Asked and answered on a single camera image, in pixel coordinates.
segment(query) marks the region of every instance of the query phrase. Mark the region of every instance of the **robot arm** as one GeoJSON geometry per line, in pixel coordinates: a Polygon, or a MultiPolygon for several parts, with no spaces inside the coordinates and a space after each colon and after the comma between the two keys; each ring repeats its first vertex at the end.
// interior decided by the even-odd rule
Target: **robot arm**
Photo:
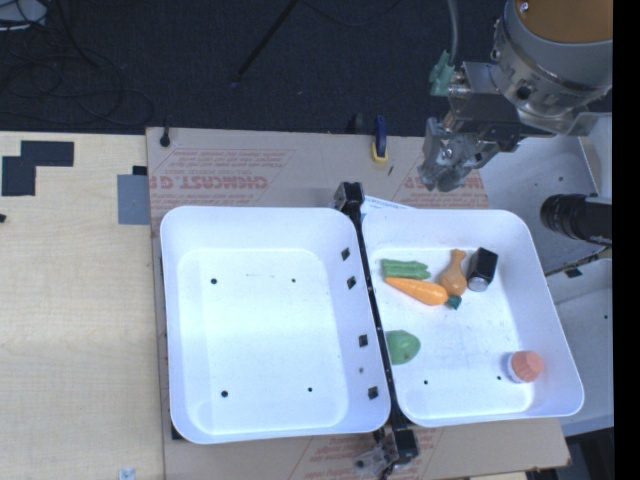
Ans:
{"type": "Polygon", "coordinates": [[[597,115],[586,105],[611,89],[612,52],[613,0],[508,0],[492,62],[453,71],[449,112],[427,121],[422,182],[448,192],[525,137],[588,134],[597,115]]]}

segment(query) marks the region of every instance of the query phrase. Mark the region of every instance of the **black cylinder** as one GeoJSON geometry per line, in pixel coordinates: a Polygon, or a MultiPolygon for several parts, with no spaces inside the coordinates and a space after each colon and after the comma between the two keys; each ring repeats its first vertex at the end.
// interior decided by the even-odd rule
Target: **black cylinder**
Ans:
{"type": "Polygon", "coordinates": [[[587,200],[584,194],[549,197],[540,209],[542,224],[574,240],[612,246],[612,205],[587,200]]]}

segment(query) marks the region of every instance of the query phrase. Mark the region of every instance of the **light wood surface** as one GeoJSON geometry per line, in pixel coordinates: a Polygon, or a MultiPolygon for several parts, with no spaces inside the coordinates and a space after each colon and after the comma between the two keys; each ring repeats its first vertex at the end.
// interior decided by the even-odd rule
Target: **light wood surface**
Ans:
{"type": "Polygon", "coordinates": [[[21,140],[72,140],[75,163],[0,197],[0,478],[159,480],[150,228],[117,213],[145,138],[5,132],[0,156],[21,140]]]}

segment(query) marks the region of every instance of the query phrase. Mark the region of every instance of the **cardboard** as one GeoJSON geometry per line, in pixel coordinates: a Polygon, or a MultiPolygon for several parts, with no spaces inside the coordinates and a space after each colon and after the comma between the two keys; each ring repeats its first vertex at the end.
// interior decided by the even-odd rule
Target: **cardboard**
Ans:
{"type": "MultiPolygon", "coordinates": [[[[159,225],[181,205],[330,206],[339,184],[361,182],[365,194],[416,208],[488,208],[477,172],[451,193],[420,183],[421,137],[388,137],[389,159],[374,162],[371,136],[238,130],[147,130],[158,357],[167,480],[202,478],[360,480],[357,455],[370,433],[196,445],[172,435],[159,225]]],[[[414,428],[420,456],[393,478],[444,479],[565,466],[569,452],[557,419],[414,428]]]]}

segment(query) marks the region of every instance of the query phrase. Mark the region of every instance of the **white box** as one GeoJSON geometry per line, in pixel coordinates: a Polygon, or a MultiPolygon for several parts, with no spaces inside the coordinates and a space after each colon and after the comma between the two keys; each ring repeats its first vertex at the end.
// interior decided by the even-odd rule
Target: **white box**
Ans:
{"type": "MultiPolygon", "coordinates": [[[[385,331],[422,342],[393,367],[402,412],[422,426],[563,416],[583,390],[526,225],[502,210],[380,209],[363,221],[385,331]],[[437,280],[452,248],[499,255],[493,283],[460,308],[386,285],[379,260],[437,280]],[[505,359],[536,350],[532,384],[505,359]]],[[[369,432],[390,411],[356,229],[328,208],[181,207],[161,226],[171,417],[200,444],[369,432]]]]}

